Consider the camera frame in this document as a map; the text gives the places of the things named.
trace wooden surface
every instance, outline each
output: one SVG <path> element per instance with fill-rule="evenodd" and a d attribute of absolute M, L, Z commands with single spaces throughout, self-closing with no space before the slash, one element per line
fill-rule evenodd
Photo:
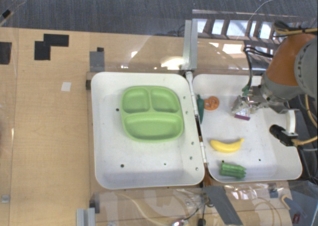
<path fill-rule="evenodd" d="M 44 33 L 68 34 L 70 44 L 69 47 L 52 47 L 50 61 L 35 61 L 34 41 L 43 41 Z M 76 209 L 88 208 L 91 191 L 107 193 L 96 185 L 94 172 L 89 169 L 92 157 L 89 156 L 88 137 L 91 134 L 88 124 L 91 122 L 87 117 L 85 89 L 89 52 L 96 51 L 96 47 L 104 47 L 108 70 L 120 71 L 126 63 L 130 68 L 141 66 L 141 69 L 150 70 L 157 67 L 164 71 L 158 64 L 169 57 L 182 56 L 183 40 L 0 28 L 0 41 L 12 42 L 12 52 L 16 57 L 15 67 L 12 60 L 9 66 L 0 66 L 3 73 L 1 80 L 5 82 L 5 86 L 0 86 L 0 92 L 1 96 L 6 96 L 5 101 L 11 101 L 6 113 L 12 119 L 10 125 L 4 128 L 0 144 L 0 194 L 9 192 L 11 195 L 9 204 L 0 204 L 0 225 L 74 226 Z M 200 43 L 206 44 L 205 48 L 200 46 L 198 49 L 202 59 L 205 59 L 200 62 L 201 65 L 206 63 L 209 68 L 217 66 L 219 69 L 230 66 L 226 58 L 213 61 L 215 49 L 208 48 L 208 41 L 202 40 Z M 138 52 L 132 59 L 133 51 Z M 245 59 L 241 57 L 233 63 L 239 68 L 246 66 Z M 61 91 L 63 82 L 72 83 L 70 91 Z M 16 90 L 8 90 L 8 87 L 16 87 Z M 1 124 L 6 123 L 1 117 Z M 11 126 L 14 126 L 13 143 Z M 159 193 L 162 201 L 156 202 L 169 204 L 169 191 L 161 189 Z M 127 198 L 123 208 L 117 207 L 120 220 L 116 226 L 156 225 L 144 219 L 142 213 L 136 213 L 134 200 L 143 199 Z M 104 209 L 113 207 L 111 200 L 103 202 Z M 288 211 L 280 201 L 271 199 L 271 202 L 280 214 L 281 225 L 291 225 Z M 245 225 L 272 225 L 272 215 L 277 214 L 266 205 L 260 205 L 255 212 L 251 203 L 233 200 L 233 204 Z M 170 213 L 181 216 L 177 208 L 170 210 Z M 217 223 L 220 220 L 215 210 L 207 211 L 206 219 L 210 223 L 208 225 L 223 225 Z M 97 225 L 107 225 L 105 220 Z M 194 224 L 190 225 L 196 225 L 197 218 L 192 220 Z"/>

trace green divided plate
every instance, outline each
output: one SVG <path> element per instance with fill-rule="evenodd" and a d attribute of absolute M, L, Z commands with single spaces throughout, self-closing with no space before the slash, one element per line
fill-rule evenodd
<path fill-rule="evenodd" d="M 162 86 L 134 86 L 121 97 L 122 123 L 136 141 L 171 141 L 184 128 L 177 95 Z"/>

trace red object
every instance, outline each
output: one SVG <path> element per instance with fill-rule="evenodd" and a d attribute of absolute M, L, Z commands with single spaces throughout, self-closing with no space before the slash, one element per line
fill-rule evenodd
<path fill-rule="evenodd" d="M 300 215 L 294 214 L 293 223 L 298 224 L 300 219 Z"/>

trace banana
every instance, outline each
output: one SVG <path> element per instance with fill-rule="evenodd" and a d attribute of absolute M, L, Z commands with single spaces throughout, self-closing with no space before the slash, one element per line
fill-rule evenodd
<path fill-rule="evenodd" d="M 210 144 L 216 151 L 219 152 L 236 152 L 240 149 L 243 141 L 244 139 L 240 139 L 239 141 L 236 141 L 234 143 L 227 144 L 220 141 L 211 140 Z"/>

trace silver bracket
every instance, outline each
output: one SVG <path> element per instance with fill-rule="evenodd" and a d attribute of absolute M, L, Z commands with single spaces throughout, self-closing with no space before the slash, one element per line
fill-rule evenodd
<path fill-rule="evenodd" d="M 183 41 L 182 70 L 195 70 L 198 64 L 198 21 L 186 20 Z"/>
<path fill-rule="evenodd" d="M 77 209 L 76 226 L 96 226 L 95 208 Z"/>

